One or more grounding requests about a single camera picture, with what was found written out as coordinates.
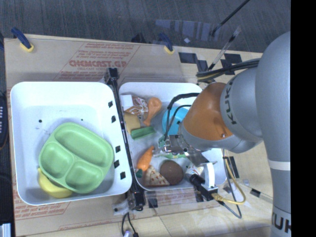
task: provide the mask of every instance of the blue clamp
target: blue clamp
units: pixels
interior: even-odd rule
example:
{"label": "blue clamp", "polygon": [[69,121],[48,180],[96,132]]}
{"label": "blue clamp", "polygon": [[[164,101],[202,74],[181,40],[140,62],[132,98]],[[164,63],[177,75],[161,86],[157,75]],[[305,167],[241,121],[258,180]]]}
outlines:
{"label": "blue clamp", "polygon": [[0,33],[0,50],[4,51],[4,37],[2,33]]}
{"label": "blue clamp", "polygon": [[173,54],[174,53],[174,49],[172,47],[172,42],[171,40],[168,38],[168,36],[164,33],[159,33],[159,38],[165,42],[165,46],[164,46],[164,50],[168,53],[168,54]]}
{"label": "blue clamp", "polygon": [[34,46],[28,41],[28,39],[25,37],[25,35],[16,27],[13,27],[11,29],[11,32],[16,36],[20,41],[20,46],[27,52],[32,52],[34,49]]}

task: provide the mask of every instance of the brown round patty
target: brown round patty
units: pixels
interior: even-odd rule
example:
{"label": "brown round patty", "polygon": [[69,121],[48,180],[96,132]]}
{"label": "brown round patty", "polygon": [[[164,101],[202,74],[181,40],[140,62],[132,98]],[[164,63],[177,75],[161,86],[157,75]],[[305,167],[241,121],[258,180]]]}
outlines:
{"label": "brown round patty", "polygon": [[160,174],[170,183],[176,185],[183,179],[182,167],[172,160],[166,160],[160,167]]}

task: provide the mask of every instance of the blue bowl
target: blue bowl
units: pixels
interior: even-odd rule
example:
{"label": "blue bowl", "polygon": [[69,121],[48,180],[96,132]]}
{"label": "blue bowl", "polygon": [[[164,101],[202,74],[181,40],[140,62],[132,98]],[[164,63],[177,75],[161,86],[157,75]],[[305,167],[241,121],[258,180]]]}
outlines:
{"label": "blue bowl", "polygon": [[[169,114],[169,124],[171,122],[172,116],[174,114],[174,112],[176,111],[177,107],[173,107],[170,110],[170,114]],[[179,124],[177,124],[179,121],[181,122],[184,117],[186,116],[186,114],[188,113],[188,109],[185,108],[180,108],[177,113],[176,116],[174,117],[174,120],[172,122],[172,126],[170,127],[169,131],[168,131],[168,135],[175,135],[178,132],[179,129]],[[163,114],[162,117],[162,130],[165,133],[166,132],[166,123],[167,123],[167,116],[168,116],[168,110]]]}

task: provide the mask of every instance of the table surface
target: table surface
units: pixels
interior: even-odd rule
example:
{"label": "table surface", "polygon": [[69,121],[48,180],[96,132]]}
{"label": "table surface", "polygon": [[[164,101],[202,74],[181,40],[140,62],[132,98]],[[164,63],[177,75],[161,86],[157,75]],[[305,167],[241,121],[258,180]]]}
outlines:
{"label": "table surface", "polygon": [[[17,39],[5,40],[8,99],[11,88],[21,81],[76,81],[78,75],[87,75],[87,71],[80,71],[78,67],[70,66],[70,61],[81,59],[79,54],[83,54],[87,43],[94,46],[93,50],[100,50],[97,46],[102,45],[107,45],[105,47],[107,52],[110,45],[112,50],[116,48],[116,55],[121,55],[120,59],[113,54],[106,59],[111,62],[109,65],[117,66],[123,75],[120,77],[121,84],[138,80],[196,83],[197,65],[182,63],[179,52],[196,54],[198,60],[206,61],[209,65],[219,53],[216,49],[175,46],[175,52],[170,55],[161,45],[35,35],[27,35],[27,37],[35,46],[32,53],[22,50]],[[261,57],[260,53],[237,51],[226,53],[240,55],[243,61]],[[85,59],[95,58],[89,54]],[[214,69],[220,67],[221,65],[217,64]],[[88,81],[98,81],[100,75],[104,74],[104,70],[97,70],[97,67],[93,72],[88,75]],[[232,76],[221,76],[217,81],[226,83],[230,78]],[[122,215],[115,215],[112,205],[122,202],[124,195],[47,206],[25,204],[19,198],[16,188],[12,136],[10,136],[10,148],[17,236],[121,236]],[[229,154],[234,157],[240,176],[237,181],[247,197],[246,203],[240,206],[242,219],[238,219],[215,201],[195,202],[193,192],[174,192],[169,196],[158,196],[157,208],[149,208],[146,205],[143,211],[130,213],[132,224],[139,236],[269,236],[273,191],[264,144],[261,143],[242,154],[231,152]],[[224,185],[219,188],[224,192]],[[260,197],[254,195],[253,189],[261,192]],[[124,228],[131,230],[127,221]]]}

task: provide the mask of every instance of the gray carpet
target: gray carpet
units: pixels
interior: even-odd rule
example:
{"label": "gray carpet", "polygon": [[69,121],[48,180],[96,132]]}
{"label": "gray carpet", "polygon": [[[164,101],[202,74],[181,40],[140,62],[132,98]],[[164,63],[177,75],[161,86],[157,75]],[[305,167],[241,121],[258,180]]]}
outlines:
{"label": "gray carpet", "polygon": [[[164,32],[174,45],[221,49],[240,26],[230,50],[263,52],[290,30],[291,0],[251,0],[211,38],[209,32],[245,0],[0,0],[0,31],[96,40],[131,41],[141,33],[147,43]],[[0,90],[5,92],[0,53]],[[0,175],[10,177],[9,146],[0,151]],[[0,216],[12,221],[9,184],[0,179]]]}

